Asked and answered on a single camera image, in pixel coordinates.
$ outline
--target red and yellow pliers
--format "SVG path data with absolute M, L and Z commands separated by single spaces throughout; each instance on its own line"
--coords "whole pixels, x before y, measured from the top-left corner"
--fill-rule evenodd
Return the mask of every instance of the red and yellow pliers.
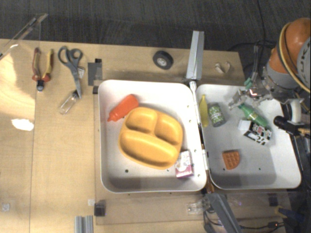
M 33 59 L 33 80 L 37 82 L 37 90 L 38 91 L 42 91 L 44 88 L 44 82 L 48 82 L 51 80 L 51 72 L 52 72 L 52 66 L 53 66 L 53 49 L 51 49 L 48 52 L 47 55 L 47 69 L 45 71 L 45 73 L 43 74 L 43 76 L 41 77 L 40 75 L 40 69 L 39 69 L 39 59 L 40 59 L 40 55 L 41 55 L 41 51 L 39 48 L 35 49 L 34 52 L 34 59 Z

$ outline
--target black toy wheel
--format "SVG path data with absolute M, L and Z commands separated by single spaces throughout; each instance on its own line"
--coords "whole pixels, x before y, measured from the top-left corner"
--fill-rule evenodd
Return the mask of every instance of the black toy wheel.
M 173 58 L 165 51 L 158 51 L 153 56 L 155 65 L 161 69 L 168 70 L 173 65 Z

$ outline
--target table surface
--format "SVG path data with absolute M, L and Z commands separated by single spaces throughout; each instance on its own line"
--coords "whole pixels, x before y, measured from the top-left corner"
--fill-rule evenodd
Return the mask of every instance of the table surface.
M 0 47 L 7 40 L 0 40 Z M 73 232 L 74 218 L 93 214 L 95 200 L 94 95 L 82 79 L 83 98 L 66 115 L 61 102 L 75 90 L 72 75 L 57 59 L 60 47 L 78 48 L 80 66 L 103 61 L 104 79 L 178 82 L 186 74 L 189 50 L 23 41 L 0 61 L 0 232 Z M 35 47 L 40 47 L 41 72 L 54 49 L 52 79 L 43 92 L 32 81 Z M 152 56 L 169 52 L 174 65 L 157 68 Z M 231 64 L 226 74 L 215 64 Z M 242 85 L 244 74 L 236 52 L 204 51 L 202 83 Z M 32 130 L 16 128 L 14 119 L 28 120 Z M 4 206 L 10 204 L 8 211 Z M 96 225 L 94 232 L 204 232 L 201 220 Z

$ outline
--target orange plate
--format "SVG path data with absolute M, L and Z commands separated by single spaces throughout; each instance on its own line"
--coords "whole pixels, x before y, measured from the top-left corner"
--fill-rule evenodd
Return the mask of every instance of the orange plate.
M 173 117 L 145 107 L 133 109 L 119 135 L 119 149 L 127 158 L 153 168 L 166 169 L 177 160 L 183 130 Z

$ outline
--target brown waffle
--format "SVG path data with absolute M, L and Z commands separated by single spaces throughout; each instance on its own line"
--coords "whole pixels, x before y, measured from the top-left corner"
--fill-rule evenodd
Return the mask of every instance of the brown waffle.
M 223 152 L 223 159 L 225 168 L 228 170 L 236 168 L 240 163 L 240 154 L 236 150 L 229 150 Z

